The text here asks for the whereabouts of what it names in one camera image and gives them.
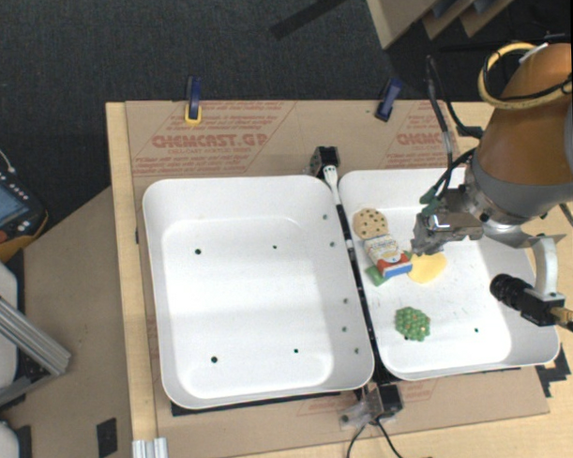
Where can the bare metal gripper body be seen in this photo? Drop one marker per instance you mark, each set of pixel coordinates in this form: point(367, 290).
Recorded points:
point(455, 219)

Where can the thin black and white rod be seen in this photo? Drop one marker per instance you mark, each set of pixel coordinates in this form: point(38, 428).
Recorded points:
point(358, 277)

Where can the black cylinder on white bracket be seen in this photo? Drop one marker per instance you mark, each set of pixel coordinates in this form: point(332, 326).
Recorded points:
point(523, 299)

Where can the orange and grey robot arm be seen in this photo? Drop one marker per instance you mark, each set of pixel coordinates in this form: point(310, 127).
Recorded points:
point(522, 135)

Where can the yellow flat toy food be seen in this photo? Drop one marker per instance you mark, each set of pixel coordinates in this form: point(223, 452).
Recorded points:
point(428, 267)

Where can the tan chocolate chip biscuit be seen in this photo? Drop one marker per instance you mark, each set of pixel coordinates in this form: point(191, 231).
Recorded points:
point(368, 222)

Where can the white red blue carton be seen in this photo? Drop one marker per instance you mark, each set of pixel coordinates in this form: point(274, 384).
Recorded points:
point(386, 255)

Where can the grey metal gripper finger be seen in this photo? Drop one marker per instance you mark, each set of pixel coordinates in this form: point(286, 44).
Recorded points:
point(435, 246)
point(417, 244)

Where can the white plastic tray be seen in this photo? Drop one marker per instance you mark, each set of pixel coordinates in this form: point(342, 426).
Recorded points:
point(458, 311)
point(251, 295)

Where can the brown cardboard board red print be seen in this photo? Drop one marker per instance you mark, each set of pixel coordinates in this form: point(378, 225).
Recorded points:
point(264, 130)

